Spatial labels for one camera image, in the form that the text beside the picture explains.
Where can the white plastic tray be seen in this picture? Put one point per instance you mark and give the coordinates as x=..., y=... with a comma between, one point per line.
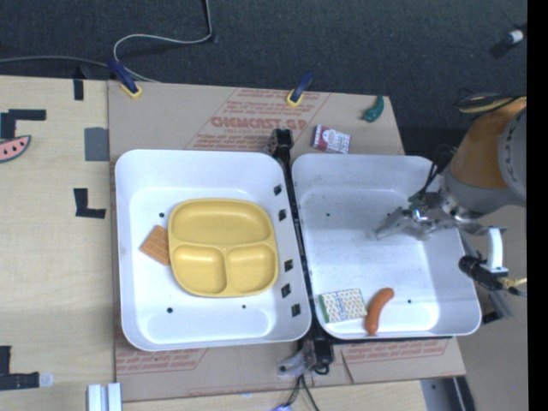
x=364, y=255
x=205, y=319

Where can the orange waffle biscuit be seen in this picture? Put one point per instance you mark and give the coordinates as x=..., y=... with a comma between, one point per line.
x=155, y=244

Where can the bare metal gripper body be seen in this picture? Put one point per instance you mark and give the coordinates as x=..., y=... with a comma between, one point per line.
x=432, y=221

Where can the red and white carton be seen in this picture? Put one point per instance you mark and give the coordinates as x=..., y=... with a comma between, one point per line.
x=330, y=139

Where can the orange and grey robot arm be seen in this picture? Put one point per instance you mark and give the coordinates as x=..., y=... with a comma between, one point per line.
x=479, y=161

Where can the white carton with orange pattern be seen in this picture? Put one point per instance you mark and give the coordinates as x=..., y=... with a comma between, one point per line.
x=342, y=305

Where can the thin black and white rod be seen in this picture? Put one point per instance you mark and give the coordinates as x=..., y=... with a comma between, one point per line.
x=296, y=216

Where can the green chili pepper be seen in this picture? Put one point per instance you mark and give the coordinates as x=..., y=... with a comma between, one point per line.
x=373, y=111

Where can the pink watermelon slice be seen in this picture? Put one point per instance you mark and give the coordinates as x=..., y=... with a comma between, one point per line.
x=13, y=147

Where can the black cylinder on white bracket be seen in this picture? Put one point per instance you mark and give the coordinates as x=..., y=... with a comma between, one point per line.
x=492, y=255

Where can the yellow divided plate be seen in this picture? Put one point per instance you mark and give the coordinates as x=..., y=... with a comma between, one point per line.
x=222, y=246

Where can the orange sausage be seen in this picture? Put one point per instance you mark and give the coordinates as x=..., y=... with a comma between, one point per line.
x=376, y=311

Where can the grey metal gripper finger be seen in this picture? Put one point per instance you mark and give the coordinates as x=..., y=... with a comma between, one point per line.
x=400, y=213
x=391, y=229

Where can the brown cardboard board red print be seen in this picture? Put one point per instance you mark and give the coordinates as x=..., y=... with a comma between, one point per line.
x=180, y=118

